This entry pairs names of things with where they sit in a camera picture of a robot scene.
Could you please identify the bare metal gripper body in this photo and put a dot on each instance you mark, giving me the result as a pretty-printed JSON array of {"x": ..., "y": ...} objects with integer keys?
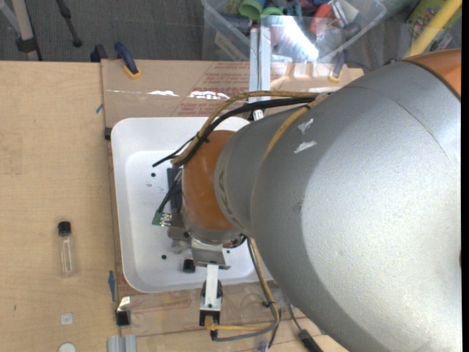
[{"x": 207, "y": 254}]

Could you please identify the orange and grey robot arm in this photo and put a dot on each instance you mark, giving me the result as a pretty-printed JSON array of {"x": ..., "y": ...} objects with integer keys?
[{"x": 348, "y": 196}]

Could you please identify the white plastic tray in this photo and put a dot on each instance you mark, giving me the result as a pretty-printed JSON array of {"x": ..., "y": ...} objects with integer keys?
[{"x": 139, "y": 196}]

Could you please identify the clear bottle with black cap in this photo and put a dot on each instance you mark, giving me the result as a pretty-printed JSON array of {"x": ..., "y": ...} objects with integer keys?
[{"x": 66, "y": 249}]

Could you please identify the brown cardboard board red print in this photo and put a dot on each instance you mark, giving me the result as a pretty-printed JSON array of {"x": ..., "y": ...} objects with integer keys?
[{"x": 146, "y": 105}]

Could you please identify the clear plastic storage bin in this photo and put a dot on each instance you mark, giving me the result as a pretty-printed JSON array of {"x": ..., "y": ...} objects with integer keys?
[{"x": 227, "y": 39}]

